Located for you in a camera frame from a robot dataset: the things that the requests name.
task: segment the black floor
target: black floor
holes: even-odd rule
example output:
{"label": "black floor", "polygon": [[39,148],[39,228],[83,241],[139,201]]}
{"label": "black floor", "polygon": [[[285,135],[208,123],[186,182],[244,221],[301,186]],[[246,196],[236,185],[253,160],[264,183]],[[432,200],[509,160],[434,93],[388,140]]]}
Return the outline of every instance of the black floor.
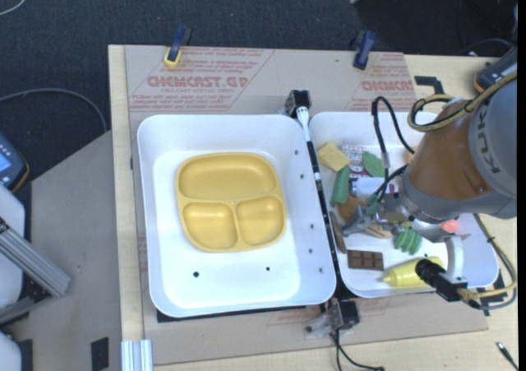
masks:
{"label": "black floor", "polygon": [[[0,0],[0,12],[20,0]],[[108,45],[169,45],[177,26],[191,45],[346,49],[373,30],[375,50],[456,54],[485,39],[511,40],[518,0],[26,0],[0,16],[0,131],[34,179],[103,132],[96,112],[64,94],[2,97],[60,88],[97,105],[109,122]],[[500,56],[501,43],[478,55]]]}

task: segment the yellow plate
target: yellow plate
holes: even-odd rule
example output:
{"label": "yellow plate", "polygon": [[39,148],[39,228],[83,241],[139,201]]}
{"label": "yellow plate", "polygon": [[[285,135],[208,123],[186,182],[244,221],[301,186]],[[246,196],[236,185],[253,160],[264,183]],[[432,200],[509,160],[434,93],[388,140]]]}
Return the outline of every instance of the yellow plate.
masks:
{"label": "yellow plate", "polygon": [[205,251],[262,248],[285,231],[281,184],[274,167],[260,155],[192,157],[178,169],[175,189],[184,232]]}

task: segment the wooden table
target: wooden table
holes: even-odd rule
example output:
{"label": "wooden table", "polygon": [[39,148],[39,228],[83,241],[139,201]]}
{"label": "wooden table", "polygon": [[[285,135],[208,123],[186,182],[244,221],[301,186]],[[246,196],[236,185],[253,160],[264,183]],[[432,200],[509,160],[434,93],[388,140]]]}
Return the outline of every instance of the wooden table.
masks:
{"label": "wooden table", "polygon": [[[409,72],[414,76],[437,77],[447,93],[473,98],[473,77],[484,68],[488,58],[406,56]],[[118,264],[121,295],[122,338],[124,341],[144,339],[141,309],[141,288],[137,255],[135,202],[132,171],[130,170],[131,143],[127,110],[127,75],[125,47],[108,47],[111,112],[113,129],[113,158],[118,231]],[[417,96],[428,95],[429,87],[416,86]],[[516,264],[517,221],[484,217],[491,232]],[[503,309],[491,311],[487,318],[489,330],[448,336],[388,341],[348,348],[350,356],[361,364],[382,364],[389,371],[413,369],[512,369],[496,347],[502,342],[518,360],[519,326],[518,301]],[[344,364],[344,369],[353,369]],[[280,354],[253,355],[233,359],[217,359],[190,364],[155,367],[158,370],[306,370],[336,369],[335,348],[301,350]]]}

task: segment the blue clamp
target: blue clamp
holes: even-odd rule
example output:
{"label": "blue clamp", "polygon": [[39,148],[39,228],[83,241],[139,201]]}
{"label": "blue clamp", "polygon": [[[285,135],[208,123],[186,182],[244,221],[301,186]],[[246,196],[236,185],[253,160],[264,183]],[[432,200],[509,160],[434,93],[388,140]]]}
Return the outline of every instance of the blue clamp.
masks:
{"label": "blue clamp", "polygon": [[369,53],[371,52],[372,45],[375,43],[376,34],[373,31],[366,30],[365,33],[358,32],[356,36],[349,42],[347,49],[356,50],[358,45],[359,50],[354,56],[353,67],[365,70],[367,66],[367,60],[369,59]]}
{"label": "blue clamp", "polygon": [[166,55],[164,55],[164,64],[168,68],[174,68],[179,63],[179,59],[181,58],[181,50],[180,48],[187,44],[188,40],[190,39],[190,33],[191,30],[187,28],[185,25],[180,25],[178,27],[178,31],[175,34],[175,38],[173,38],[172,47],[166,51]]}

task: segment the green leaf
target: green leaf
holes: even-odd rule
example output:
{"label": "green leaf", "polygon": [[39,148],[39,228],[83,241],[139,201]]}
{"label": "green leaf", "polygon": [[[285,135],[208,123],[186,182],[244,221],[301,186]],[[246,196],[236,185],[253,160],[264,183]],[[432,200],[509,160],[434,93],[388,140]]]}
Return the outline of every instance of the green leaf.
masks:
{"label": "green leaf", "polygon": [[372,177],[384,176],[384,163],[378,156],[368,151],[363,152],[363,167]]}

